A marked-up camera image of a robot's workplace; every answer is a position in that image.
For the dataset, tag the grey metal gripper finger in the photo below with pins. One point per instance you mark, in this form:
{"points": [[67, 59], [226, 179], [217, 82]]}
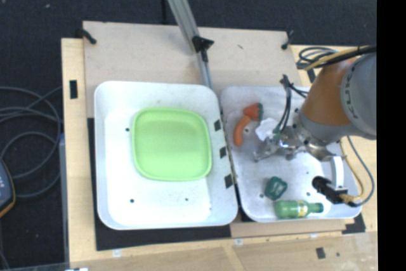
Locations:
{"points": [[292, 155], [264, 152]]}

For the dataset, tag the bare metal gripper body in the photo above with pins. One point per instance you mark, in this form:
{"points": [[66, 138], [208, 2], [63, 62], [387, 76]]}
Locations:
{"points": [[296, 140]]}

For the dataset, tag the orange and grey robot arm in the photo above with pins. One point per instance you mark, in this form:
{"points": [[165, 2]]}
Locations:
{"points": [[330, 98]]}

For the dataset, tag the white plastic tray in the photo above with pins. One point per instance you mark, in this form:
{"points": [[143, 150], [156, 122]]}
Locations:
{"points": [[295, 174], [117, 152]]}

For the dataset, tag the white crumpled packet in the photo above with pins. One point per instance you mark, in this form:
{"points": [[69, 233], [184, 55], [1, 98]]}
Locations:
{"points": [[264, 130]]}

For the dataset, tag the orange sausage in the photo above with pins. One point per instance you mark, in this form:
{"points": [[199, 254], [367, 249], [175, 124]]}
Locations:
{"points": [[240, 131]]}

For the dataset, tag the teal green toy pepper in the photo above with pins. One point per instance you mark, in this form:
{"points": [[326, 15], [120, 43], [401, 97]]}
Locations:
{"points": [[275, 188]]}

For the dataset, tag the orange carrot with green top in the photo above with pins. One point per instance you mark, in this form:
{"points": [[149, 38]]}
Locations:
{"points": [[252, 111]]}

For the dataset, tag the green plastic bottle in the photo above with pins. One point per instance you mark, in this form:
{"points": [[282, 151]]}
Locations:
{"points": [[292, 209]]}

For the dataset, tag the green plate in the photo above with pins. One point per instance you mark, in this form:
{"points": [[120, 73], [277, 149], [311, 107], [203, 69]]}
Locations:
{"points": [[171, 144]]}

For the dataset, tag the brown flat board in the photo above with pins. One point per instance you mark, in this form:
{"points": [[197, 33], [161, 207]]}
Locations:
{"points": [[142, 54]]}

